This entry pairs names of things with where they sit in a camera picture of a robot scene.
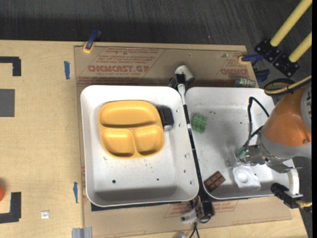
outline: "toy sink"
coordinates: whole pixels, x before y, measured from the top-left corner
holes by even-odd
[[[287,174],[278,174],[266,165],[251,167],[260,181],[259,190],[241,190],[234,181],[228,163],[248,137],[250,96],[269,113],[274,108],[272,98],[261,89],[193,87],[186,92],[190,120],[200,115],[207,121],[203,133],[193,131],[203,180],[216,172],[225,178],[212,192],[206,190],[214,199],[272,195],[270,186],[274,182],[289,186]],[[94,85],[82,91],[80,100],[86,191],[92,203],[108,207],[187,201],[197,196],[197,173],[181,96],[176,90]],[[162,131],[153,107],[171,109],[171,130]],[[255,129],[267,119],[257,105],[252,106],[252,116]],[[291,160],[285,164],[293,166]]]
[[[80,100],[86,191],[92,203],[107,207],[174,202],[187,201],[197,195],[199,185],[195,163],[183,105],[177,91],[169,87],[89,86],[82,91]],[[106,152],[101,141],[98,115],[104,111],[102,108],[105,104],[117,101],[146,101],[156,108],[169,107],[174,118],[173,129],[163,132],[164,139],[160,138],[159,130],[157,132],[155,129],[149,129],[150,133],[144,133],[144,131],[138,133],[137,130],[134,130],[136,133],[132,133],[130,131],[132,128],[148,129],[150,126],[157,126],[157,117],[154,116],[145,122],[144,120],[133,121],[129,126],[125,121],[125,128],[122,128],[116,114],[112,113],[114,110],[121,112],[122,107],[108,107],[106,113],[109,115],[108,118],[112,117],[112,119],[103,120],[101,130],[106,131],[110,128],[123,130],[126,134],[131,133],[130,139],[134,141],[135,148],[130,150],[130,154],[136,154],[137,158],[111,156],[109,152]],[[144,107],[139,107],[140,110],[147,113]],[[142,146],[137,146],[137,141],[141,141],[139,145],[142,145],[142,138],[151,133],[159,141],[159,146],[154,147],[153,150],[143,151]],[[116,132],[111,132],[109,137],[115,136]]]
[[[232,169],[228,167],[233,159],[233,153],[245,143],[248,138],[248,102],[253,96],[262,103],[270,113],[274,108],[271,97],[258,88],[211,88],[193,87],[186,93],[186,104],[190,120],[199,114],[207,120],[204,133],[193,131],[196,152],[203,180],[219,171],[226,179],[212,192],[206,192],[219,200],[238,199],[273,195],[270,186],[280,183],[289,187],[287,174],[279,174],[266,165],[251,166],[252,171],[260,181],[260,190],[241,190],[234,180]],[[262,126],[267,117],[258,105],[251,108],[253,128]],[[256,143],[254,137],[250,145]],[[293,167],[293,161],[284,164]]]

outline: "black tape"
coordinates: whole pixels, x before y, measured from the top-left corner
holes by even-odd
[[[0,224],[19,222],[21,218],[21,193],[12,192],[10,201],[10,212],[0,214]]]
[[[21,76],[21,59],[19,57],[0,57],[0,63],[11,63],[12,76]]]
[[[183,105],[183,108],[184,108],[184,112],[185,112],[186,124],[190,124],[187,105]]]

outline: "wire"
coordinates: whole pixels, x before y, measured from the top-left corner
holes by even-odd
[[[312,81],[311,75],[296,82],[296,83],[293,83],[293,84],[286,82],[284,79],[276,79],[276,80],[274,80],[274,81],[272,81],[264,86],[264,92],[270,96],[282,95],[282,94],[286,94],[289,92],[293,92],[296,89],[303,87],[304,85],[306,85],[307,83],[309,83],[311,81]],[[286,86],[283,88],[270,90],[270,88],[275,86],[275,85],[286,85]]]
[[[193,209],[193,208],[194,208],[194,201],[193,201],[193,200],[190,200],[189,203],[190,203],[190,206],[191,206],[192,209]]]
[[[248,118],[249,118],[249,135],[248,135],[248,140],[245,142],[245,144],[243,145],[244,147],[247,147],[251,141],[251,139],[259,133],[259,131],[261,130],[262,127],[258,128],[255,132],[253,132],[252,134],[252,115],[251,115],[251,106],[253,101],[255,101],[260,107],[261,109],[264,111],[264,113],[266,114],[267,117],[269,117],[269,114],[267,112],[267,110],[265,109],[265,107],[254,97],[250,97],[249,98],[249,105],[248,105]]]
[[[195,197],[195,206],[194,207],[196,207],[197,205],[198,205],[198,203],[199,203],[199,198],[198,198],[198,195]]]
[[[197,237],[200,238],[200,237],[199,237],[199,233],[198,233],[197,226],[196,226],[196,234],[197,234]]]
[[[197,222],[195,222],[195,223],[194,223],[194,229],[193,229],[193,232],[191,233],[191,235],[190,235],[188,238],[192,238],[192,237],[193,237],[193,235],[194,235],[194,233],[195,233],[196,229],[197,229]]]
[[[198,222],[201,224],[206,224],[210,219],[211,219],[211,217],[208,217],[207,220],[202,221],[202,219],[200,219],[200,220],[198,220]]]

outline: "wooden table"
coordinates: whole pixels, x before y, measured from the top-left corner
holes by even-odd
[[[0,117],[0,184],[6,191],[0,213],[9,211],[11,192],[22,195],[19,222],[0,224],[0,237],[69,238],[73,228],[84,227],[73,49],[80,45],[83,43],[0,41],[0,56],[20,57],[22,61],[22,76],[12,76],[12,64],[0,63],[0,89],[15,89],[14,117]],[[203,49],[206,46],[183,47]],[[65,79],[64,61],[70,63],[69,80]],[[73,191],[75,182],[78,203]],[[41,211],[47,210],[50,217],[42,219]],[[292,220],[288,221],[201,229],[199,232],[202,238],[307,237],[299,210],[291,213]],[[142,237],[172,238],[175,235]]]

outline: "yellow bar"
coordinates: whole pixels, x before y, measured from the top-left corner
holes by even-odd
[[[281,41],[285,38],[285,36],[289,33],[289,31],[293,28],[296,22],[301,18],[301,16],[305,13],[305,11],[311,6],[313,0],[301,0],[294,11],[289,15],[287,20],[281,26],[281,28],[277,31],[274,37],[271,39],[270,44],[273,47],[277,47]]]
[[[290,54],[289,60],[291,62],[297,62],[299,58],[312,46],[313,32],[301,42],[300,45]]]

